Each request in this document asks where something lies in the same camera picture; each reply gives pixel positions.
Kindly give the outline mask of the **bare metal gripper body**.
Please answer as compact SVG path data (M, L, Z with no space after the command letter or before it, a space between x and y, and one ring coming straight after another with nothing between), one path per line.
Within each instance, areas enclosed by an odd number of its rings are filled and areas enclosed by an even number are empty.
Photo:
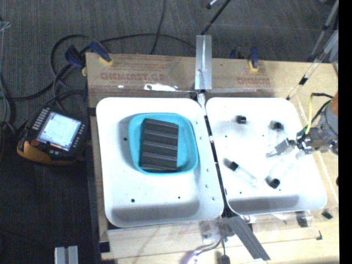
M313 152L319 151L326 153L331 151L338 155L338 135L327 128L313 127L308 133L303 128L296 135L296 145L298 149L302 150L304 154L309 155Z

